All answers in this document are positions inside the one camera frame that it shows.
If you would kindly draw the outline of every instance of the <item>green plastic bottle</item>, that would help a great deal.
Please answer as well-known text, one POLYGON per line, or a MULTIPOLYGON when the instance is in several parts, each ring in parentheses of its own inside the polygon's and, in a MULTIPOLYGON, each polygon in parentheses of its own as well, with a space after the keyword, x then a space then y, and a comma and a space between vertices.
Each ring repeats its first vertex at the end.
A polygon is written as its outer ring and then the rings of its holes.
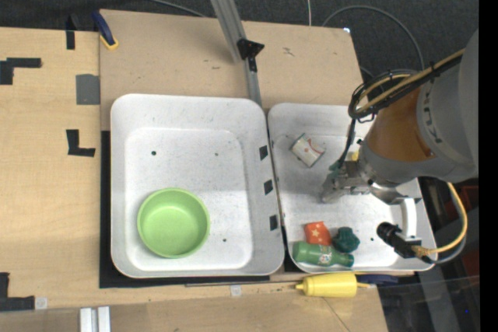
POLYGON ((355 262, 352 254, 338 252, 332 246, 317 245, 304 241, 294 243, 293 259, 298 262, 324 267, 332 266, 333 264, 351 267, 355 262))

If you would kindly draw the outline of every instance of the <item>red object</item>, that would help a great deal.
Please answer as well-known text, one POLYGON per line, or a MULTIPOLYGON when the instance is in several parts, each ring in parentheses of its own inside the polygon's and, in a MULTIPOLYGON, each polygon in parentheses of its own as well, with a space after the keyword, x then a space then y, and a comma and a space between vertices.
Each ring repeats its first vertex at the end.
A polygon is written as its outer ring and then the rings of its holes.
POLYGON ((318 245, 332 245, 332 237, 323 222, 308 223, 304 226, 306 242, 318 245))

